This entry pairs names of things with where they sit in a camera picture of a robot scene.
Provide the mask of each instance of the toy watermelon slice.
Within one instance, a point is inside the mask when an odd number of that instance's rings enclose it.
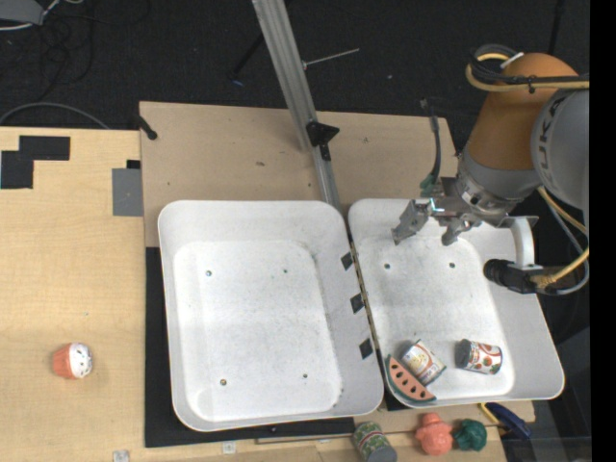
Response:
[[[385,370],[389,384],[404,400],[411,403],[424,403],[436,400],[424,385],[390,354],[385,360]]]

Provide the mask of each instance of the black clamp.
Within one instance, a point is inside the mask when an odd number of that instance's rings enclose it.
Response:
[[[331,161],[328,144],[340,132],[340,128],[311,121],[306,125],[306,132],[308,132],[308,138],[312,146],[316,147],[318,145],[321,148],[321,158],[324,161]]]

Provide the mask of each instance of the toy can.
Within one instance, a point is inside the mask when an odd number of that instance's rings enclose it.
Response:
[[[372,421],[357,426],[353,433],[353,445],[366,462],[398,461],[398,454],[383,434],[381,427]]]
[[[502,366],[501,348],[463,339],[455,346],[455,366],[472,372],[496,374]]]
[[[424,386],[436,380],[446,369],[445,364],[421,339],[409,347],[400,361]]]

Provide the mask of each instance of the black floor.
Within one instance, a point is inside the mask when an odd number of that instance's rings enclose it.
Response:
[[[499,43],[526,52],[552,47],[577,72],[590,71],[590,0],[557,3],[294,0],[289,14],[306,62],[360,49],[308,67],[318,110],[422,115],[419,101],[427,97],[448,119],[461,149],[485,97],[464,77],[478,46]],[[0,27],[9,25],[0,21]],[[62,2],[42,26],[0,31],[0,117],[46,101],[88,112],[113,128],[130,128],[144,100],[285,108],[266,46],[238,70],[259,34],[250,0]],[[97,127],[54,108],[23,110],[4,124]],[[539,263],[567,263],[571,249],[540,201],[532,197],[521,210],[541,213],[535,230]],[[542,304],[554,341],[566,345],[566,354],[589,358],[584,341],[582,349],[571,346],[589,331],[588,287],[560,302],[542,298]],[[563,363],[567,368],[568,356]],[[587,374],[576,366],[575,381],[553,403],[565,438],[590,434],[589,422],[566,421],[590,415],[590,359],[587,366]]]

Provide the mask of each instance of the green toy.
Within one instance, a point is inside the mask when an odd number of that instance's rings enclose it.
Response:
[[[462,450],[473,449],[480,451],[485,447],[488,440],[485,426],[479,421],[474,420],[464,420],[460,429],[452,434]]]

